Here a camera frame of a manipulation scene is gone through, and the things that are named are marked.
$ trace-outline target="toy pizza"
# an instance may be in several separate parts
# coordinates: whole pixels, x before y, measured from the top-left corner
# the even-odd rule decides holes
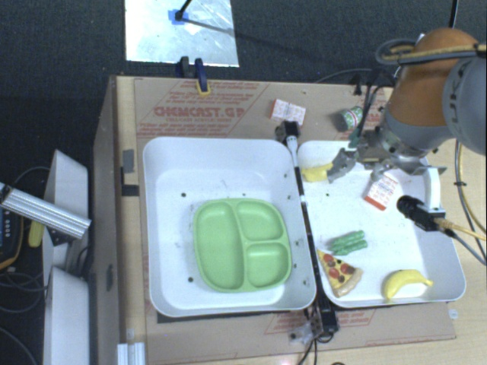
[[[318,258],[336,297],[345,296],[358,284],[363,271],[318,250]]]

